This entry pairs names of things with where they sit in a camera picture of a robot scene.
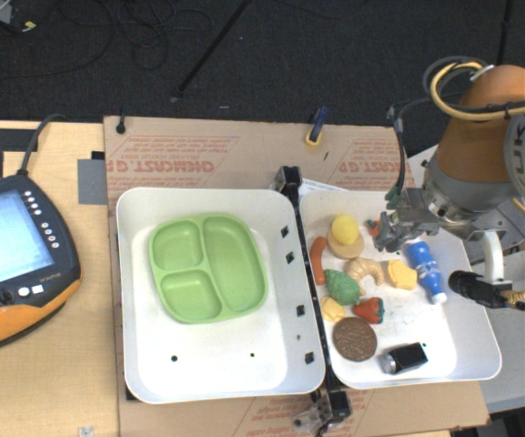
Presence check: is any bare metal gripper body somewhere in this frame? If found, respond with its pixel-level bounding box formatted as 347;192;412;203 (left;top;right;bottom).
391;187;478;241

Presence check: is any yellow cheese wedge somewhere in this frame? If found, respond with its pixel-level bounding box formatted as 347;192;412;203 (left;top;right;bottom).
386;259;419;291

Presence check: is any tan croissant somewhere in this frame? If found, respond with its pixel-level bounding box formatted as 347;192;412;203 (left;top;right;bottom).
344;256;387;290

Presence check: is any yellow lemon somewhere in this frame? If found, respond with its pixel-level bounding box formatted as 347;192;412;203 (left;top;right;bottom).
331;213;360;247

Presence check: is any blue and white bottle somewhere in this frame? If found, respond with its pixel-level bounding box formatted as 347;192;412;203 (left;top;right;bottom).
404;239;449;306

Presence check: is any tan round biscuit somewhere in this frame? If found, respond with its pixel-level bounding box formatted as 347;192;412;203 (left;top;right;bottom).
326;229;366;260

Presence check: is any green broccoli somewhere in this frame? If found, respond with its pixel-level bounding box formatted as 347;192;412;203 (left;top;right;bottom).
323;268;363;307

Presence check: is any orange sausage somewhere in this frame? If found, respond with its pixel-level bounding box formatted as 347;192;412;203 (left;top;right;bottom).
308;236;328;287

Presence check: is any red strawberry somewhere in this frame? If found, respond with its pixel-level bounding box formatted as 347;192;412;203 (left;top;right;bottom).
351;296;387;326

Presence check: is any white printed paper sheet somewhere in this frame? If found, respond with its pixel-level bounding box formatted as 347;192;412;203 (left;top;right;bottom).
299;178;350;196

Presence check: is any thin black rod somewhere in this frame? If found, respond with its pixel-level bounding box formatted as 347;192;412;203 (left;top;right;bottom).
288;183;343;396

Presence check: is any small yellow toy food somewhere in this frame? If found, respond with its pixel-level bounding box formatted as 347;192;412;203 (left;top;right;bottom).
318;295;347;323

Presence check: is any white plastic tray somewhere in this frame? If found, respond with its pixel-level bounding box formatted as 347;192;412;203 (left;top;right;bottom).
298;188;503;391
115;186;328;405

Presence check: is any brown round cookie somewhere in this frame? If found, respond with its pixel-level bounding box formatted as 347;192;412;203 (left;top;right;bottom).
332;316;379;363

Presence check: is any black and silver can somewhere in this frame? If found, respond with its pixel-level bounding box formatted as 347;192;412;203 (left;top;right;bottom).
380;341;429;376

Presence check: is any green divided plate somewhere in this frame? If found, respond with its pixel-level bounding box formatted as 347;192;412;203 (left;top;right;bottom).
147;212;270;325

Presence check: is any brown cardboard board red print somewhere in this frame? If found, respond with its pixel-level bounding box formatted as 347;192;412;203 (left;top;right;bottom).
102;115;491;437

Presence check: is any black cylinder on white bracket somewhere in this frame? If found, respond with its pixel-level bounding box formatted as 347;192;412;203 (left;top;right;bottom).
447;229;525;311

